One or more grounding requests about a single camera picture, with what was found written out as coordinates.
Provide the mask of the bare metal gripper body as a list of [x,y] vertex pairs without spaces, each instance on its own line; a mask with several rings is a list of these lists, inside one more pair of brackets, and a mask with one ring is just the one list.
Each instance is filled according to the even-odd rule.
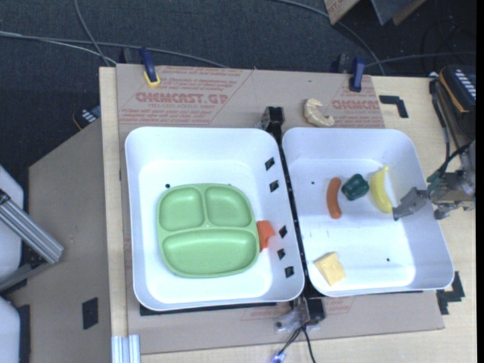
[[453,210],[462,208],[472,211],[476,207],[475,174],[467,170],[457,170],[438,174],[435,172],[427,181],[427,193],[436,206],[435,219],[444,219]]

